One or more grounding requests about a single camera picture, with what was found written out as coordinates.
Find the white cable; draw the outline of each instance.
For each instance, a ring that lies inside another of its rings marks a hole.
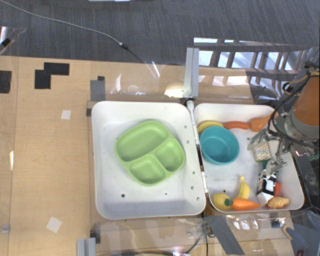
[[[67,25],[70,25],[70,26],[74,26],[74,27],[77,27],[77,28],[80,28],[80,29],[84,29],[84,30],[88,30],[88,31],[92,31],[92,32],[96,32],[98,34],[101,34],[101,35],[104,35],[104,36],[107,36],[108,38],[116,41],[120,46],[123,45],[122,42],[118,41],[117,39],[115,39],[114,37],[112,37],[111,35],[109,34],[106,34],[106,33],[103,33],[101,31],[98,31],[98,30],[95,30],[95,29],[92,29],[92,28],[88,28],[88,27],[84,27],[84,26],[80,26],[80,25],[76,25],[76,24],[73,24],[73,23],[69,23],[67,21],[63,21],[63,20],[59,20],[59,19],[55,19],[55,18],[49,18],[49,17],[45,17],[45,16],[41,16],[41,15],[38,15],[38,14],[35,14],[35,13],[32,13],[32,12],[29,12],[27,10],[24,10],[24,9],[21,9],[11,3],[8,3],[4,0],[0,0],[0,2],[4,3],[5,5],[8,5],[8,6],[11,6],[21,12],[24,12],[24,13],[27,13],[27,14],[30,14],[30,15],[33,15],[33,16],[36,16],[36,17],[39,17],[39,18],[42,18],[42,19],[46,19],[46,20],[50,20],[50,21],[54,21],[54,22],[60,22],[60,23],[64,23],[64,24],[67,24]]]

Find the orange carrot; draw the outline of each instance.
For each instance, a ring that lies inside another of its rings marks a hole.
[[[281,189],[281,183],[276,181],[274,184],[274,196],[278,197],[280,194],[280,189]]]
[[[249,124],[241,121],[230,121],[223,124],[223,127],[230,130],[232,128],[249,129]]]
[[[260,204],[243,198],[235,198],[233,200],[226,199],[224,204],[231,206],[232,209],[236,211],[247,211],[261,207]]]

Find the toy carrot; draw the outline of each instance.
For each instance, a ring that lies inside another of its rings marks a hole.
[[[260,204],[243,198],[235,198],[233,200],[226,199],[224,204],[226,206],[231,206],[232,209],[236,211],[247,211],[261,207]]]
[[[276,181],[274,184],[274,196],[278,197],[280,194],[280,189],[281,189],[281,183],[279,181]]]

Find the brown ginger-like toy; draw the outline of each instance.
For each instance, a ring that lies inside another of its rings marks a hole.
[[[290,200],[288,198],[275,196],[268,201],[268,206],[272,209],[283,208],[288,205]]]

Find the white tray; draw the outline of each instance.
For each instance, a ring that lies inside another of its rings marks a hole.
[[[265,105],[243,105],[243,104],[213,104],[202,103],[194,109],[194,118],[197,124],[203,121],[218,121],[226,123],[230,121],[249,122],[253,118],[265,117],[271,114],[273,108]],[[240,145],[238,158],[226,165],[214,165],[203,159],[203,168],[206,175],[206,183],[210,193],[210,200],[215,193],[223,193],[234,198],[240,188],[240,177],[244,176],[245,182],[250,186],[249,199],[257,202],[256,190],[258,175],[262,171],[262,164],[255,161],[252,151],[247,150],[248,138],[256,135],[250,129],[231,129]],[[278,142],[269,142],[270,151],[274,156],[277,151]],[[282,167],[277,174],[277,181],[281,182],[281,196],[289,198],[290,204],[282,209],[270,209],[266,207],[250,210],[248,212],[297,210],[303,206],[304,194],[299,177],[290,153],[281,156],[288,165]]]
[[[117,137],[146,120],[164,124],[182,145],[185,165],[155,186],[137,183],[118,161]],[[206,205],[190,113],[178,103],[102,101],[92,109],[95,199],[107,219],[193,216]]]

